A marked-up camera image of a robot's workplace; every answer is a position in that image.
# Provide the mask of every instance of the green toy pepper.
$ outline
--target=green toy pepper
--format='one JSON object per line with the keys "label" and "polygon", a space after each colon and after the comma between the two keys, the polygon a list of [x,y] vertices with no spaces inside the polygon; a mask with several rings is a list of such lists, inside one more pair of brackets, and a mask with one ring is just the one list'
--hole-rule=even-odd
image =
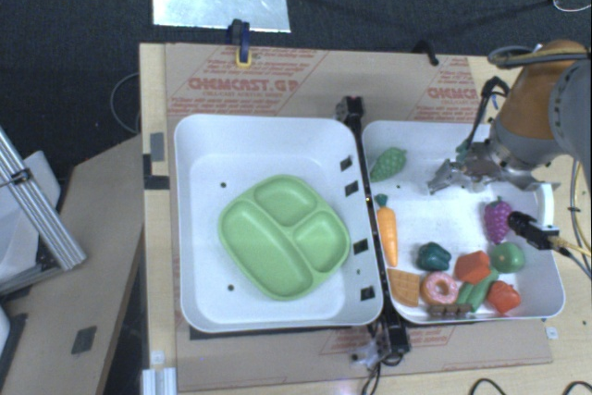
{"label": "green toy pepper", "polygon": [[429,242],[419,248],[417,266],[428,272],[443,272],[450,268],[452,255],[435,242]]}

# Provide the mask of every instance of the dark floor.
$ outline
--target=dark floor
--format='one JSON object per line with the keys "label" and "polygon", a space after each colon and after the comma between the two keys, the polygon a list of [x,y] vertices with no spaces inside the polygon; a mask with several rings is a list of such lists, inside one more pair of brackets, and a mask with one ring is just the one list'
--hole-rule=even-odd
{"label": "dark floor", "polygon": [[[44,150],[63,179],[73,166],[130,137],[112,117],[109,96],[118,80],[138,70],[139,43],[224,42],[223,31],[154,26],[151,4],[0,0],[0,125],[21,154]],[[258,33],[254,44],[408,52],[424,39],[440,53],[460,55],[555,38],[590,45],[590,9],[562,13],[547,0],[288,0],[288,8],[292,33]],[[117,96],[128,124],[138,102],[138,86],[130,81]],[[132,311],[124,326],[121,340],[129,351],[139,347],[140,316]],[[126,375],[114,376],[108,393],[117,393],[116,385],[132,393],[128,375],[137,366],[118,366]]]}

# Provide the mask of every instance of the toy donut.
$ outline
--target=toy donut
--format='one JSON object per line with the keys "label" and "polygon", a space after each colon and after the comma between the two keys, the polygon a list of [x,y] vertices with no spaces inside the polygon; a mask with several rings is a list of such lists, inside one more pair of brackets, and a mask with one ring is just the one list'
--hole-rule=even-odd
{"label": "toy donut", "polygon": [[428,304],[453,304],[459,295],[459,287],[452,277],[444,272],[427,274],[420,288],[422,298]]}

